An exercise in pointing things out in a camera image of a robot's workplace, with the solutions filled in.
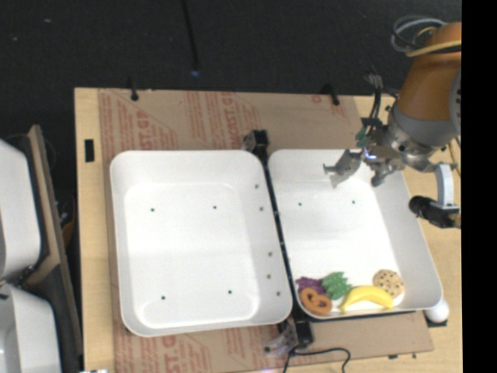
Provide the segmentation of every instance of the cardboard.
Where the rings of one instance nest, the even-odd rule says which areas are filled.
[[[109,197],[109,164],[119,152],[145,149],[240,148],[251,130],[269,135],[269,153],[282,148],[352,148],[360,117],[352,96],[333,105],[329,96],[233,92],[99,91],[106,191],[116,373],[225,373],[283,367],[286,358],[267,356],[263,344],[276,326],[253,326],[144,338],[122,323]],[[309,350],[345,347],[352,359],[433,349],[422,312],[312,324]],[[338,361],[344,353],[296,357],[290,365]]]

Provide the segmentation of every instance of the banana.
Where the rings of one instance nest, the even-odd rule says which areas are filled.
[[[345,311],[350,305],[364,301],[374,302],[387,309],[394,306],[393,298],[382,288],[376,286],[357,286],[349,291],[340,309]]]

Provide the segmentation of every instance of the pretzel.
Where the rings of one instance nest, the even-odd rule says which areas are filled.
[[[332,310],[332,301],[325,295],[320,295],[313,288],[305,288],[301,291],[301,300],[304,307],[314,314],[328,315]]]

